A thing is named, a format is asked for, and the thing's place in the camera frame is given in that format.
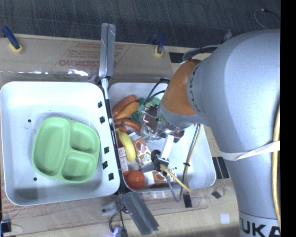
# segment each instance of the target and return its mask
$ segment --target metal bracket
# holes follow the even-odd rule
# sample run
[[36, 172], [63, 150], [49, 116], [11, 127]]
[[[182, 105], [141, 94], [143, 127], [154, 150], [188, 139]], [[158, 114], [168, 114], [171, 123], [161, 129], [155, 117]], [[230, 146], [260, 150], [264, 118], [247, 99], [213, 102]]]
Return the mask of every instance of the metal bracket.
[[102, 24], [99, 78], [111, 77], [113, 75], [115, 35], [115, 25], [107, 23]]
[[145, 107], [143, 113], [141, 135], [145, 141], [151, 142], [172, 135], [174, 142], [177, 143], [184, 135], [183, 129], [172, 126], [163, 118], [159, 106]]
[[159, 224], [137, 192], [122, 194], [123, 204], [129, 211], [141, 235], [150, 235], [157, 231]]

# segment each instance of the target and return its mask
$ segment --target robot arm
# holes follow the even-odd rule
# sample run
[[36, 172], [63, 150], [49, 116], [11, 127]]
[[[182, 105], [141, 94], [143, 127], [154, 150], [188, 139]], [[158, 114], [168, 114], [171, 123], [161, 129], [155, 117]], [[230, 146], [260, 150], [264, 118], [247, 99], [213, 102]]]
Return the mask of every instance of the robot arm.
[[[250, 32], [226, 41], [204, 61], [181, 65], [160, 105], [146, 110], [142, 133], [178, 140], [185, 128], [201, 123], [211, 127], [221, 152], [248, 152], [273, 141], [279, 105], [280, 31]], [[271, 161], [272, 152], [225, 159], [238, 199], [240, 236], [281, 235]]]

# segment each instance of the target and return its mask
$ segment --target toy banana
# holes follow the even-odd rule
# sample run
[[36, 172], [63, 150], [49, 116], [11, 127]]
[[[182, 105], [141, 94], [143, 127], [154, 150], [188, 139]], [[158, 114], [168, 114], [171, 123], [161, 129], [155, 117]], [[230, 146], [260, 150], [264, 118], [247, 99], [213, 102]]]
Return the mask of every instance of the toy banana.
[[116, 132], [118, 133], [119, 139], [125, 148], [127, 160], [133, 162], [136, 158], [133, 142], [131, 141], [127, 133], [121, 132], [118, 128], [116, 129]]

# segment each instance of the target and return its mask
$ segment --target blue clamp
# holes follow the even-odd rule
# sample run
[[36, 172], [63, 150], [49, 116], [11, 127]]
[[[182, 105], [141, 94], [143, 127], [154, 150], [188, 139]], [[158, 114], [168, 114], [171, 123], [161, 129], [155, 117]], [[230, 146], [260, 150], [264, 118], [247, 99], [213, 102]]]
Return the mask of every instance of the blue clamp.
[[160, 35], [160, 43], [159, 43], [158, 46], [156, 46], [156, 48], [154, 50], [154, 54], [157, 57], [161, 57], [163, 55], [163, 46], [164, 46], [165, 41], [166, 41], [166, 35], [165, 34], [161, 34]]
[[11, 49], [14, 52], [19, 53], [22, 50], [22, 46], [16, 40], [13, 32], [7, 26], [3, 26], [1, 30], [3, 34], [9, 39], [9, 46], [11, 47]]

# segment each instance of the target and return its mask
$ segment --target orange carrot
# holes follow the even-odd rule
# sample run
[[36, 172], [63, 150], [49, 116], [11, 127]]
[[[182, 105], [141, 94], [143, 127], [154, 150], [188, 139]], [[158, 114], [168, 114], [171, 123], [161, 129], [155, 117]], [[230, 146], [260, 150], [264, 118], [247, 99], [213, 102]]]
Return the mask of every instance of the orange carrot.
[[129, 95], [119, 101], [113, 108], [112, 113], [116, 116], [118, 115], [127, 105], [136, 101], [136, 96], [134, 94]]
[[122, 119], [129, 115], [132, 115], [134, 112], [137, 111], [139, 107], [140, 107], [140, 103], [133, 102], [127, 105], [117, 116], [114, 117], [114, 119]]

